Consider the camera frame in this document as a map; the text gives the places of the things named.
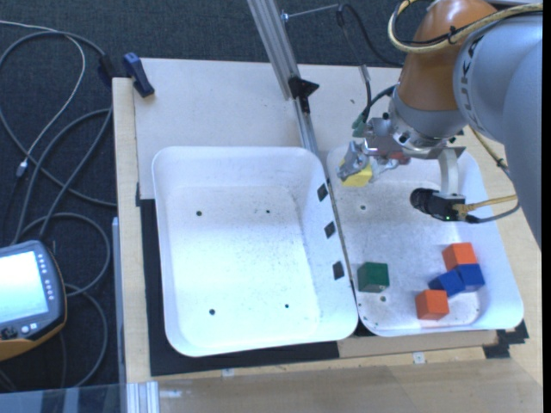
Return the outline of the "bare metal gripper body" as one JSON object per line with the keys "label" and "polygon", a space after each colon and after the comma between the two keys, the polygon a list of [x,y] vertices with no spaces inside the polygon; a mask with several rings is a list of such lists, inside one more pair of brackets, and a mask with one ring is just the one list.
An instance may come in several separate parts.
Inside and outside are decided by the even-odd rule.
{"label": "bare metal gripper body", "polygon": [[373,156],[435,159],[446,146],[449,125],[439,116],[386,116],[361,120],[360,136]]}

